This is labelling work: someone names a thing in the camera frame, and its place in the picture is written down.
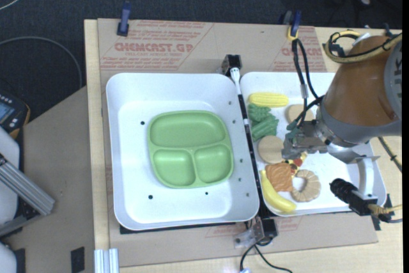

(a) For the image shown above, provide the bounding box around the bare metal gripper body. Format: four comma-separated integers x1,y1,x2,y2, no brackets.
286,120,356,157

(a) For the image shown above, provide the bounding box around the red and yellow toy food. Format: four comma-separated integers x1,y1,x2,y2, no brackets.
286,152,309,171

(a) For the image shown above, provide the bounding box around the round tan biscuit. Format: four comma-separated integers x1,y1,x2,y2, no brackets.
257,135,286,165

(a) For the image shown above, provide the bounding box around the orange fish slice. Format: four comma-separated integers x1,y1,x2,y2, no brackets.
264,162,295,193

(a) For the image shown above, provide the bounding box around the beige bread slice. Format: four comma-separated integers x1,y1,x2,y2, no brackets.
284,104,316,125

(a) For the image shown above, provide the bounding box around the green bean bundle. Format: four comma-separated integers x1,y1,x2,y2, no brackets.
251,114,280,143
247,102,272,123

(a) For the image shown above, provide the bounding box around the white plastic tray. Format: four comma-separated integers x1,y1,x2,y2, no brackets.
238,70,388,218
105,72,261,231

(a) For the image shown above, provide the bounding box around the beige doughnut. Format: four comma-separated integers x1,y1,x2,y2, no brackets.
290,169,321,203

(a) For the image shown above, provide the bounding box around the yellow banana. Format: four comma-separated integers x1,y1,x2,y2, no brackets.
259,169,298,214

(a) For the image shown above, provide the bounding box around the yellow corn cob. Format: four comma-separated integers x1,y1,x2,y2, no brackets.
248,91,289,108

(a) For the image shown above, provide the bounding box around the thin black and white rod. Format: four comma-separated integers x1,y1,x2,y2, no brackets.
229,68,263,219

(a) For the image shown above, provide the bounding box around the green divided plate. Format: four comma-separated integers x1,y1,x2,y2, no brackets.
146,109,235,190

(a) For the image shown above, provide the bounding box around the brown cardboard board red print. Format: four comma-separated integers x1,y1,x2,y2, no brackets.
96,18,380,268

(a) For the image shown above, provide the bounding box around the black cylinder on white bracket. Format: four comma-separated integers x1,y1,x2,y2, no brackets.
329,143,382,217

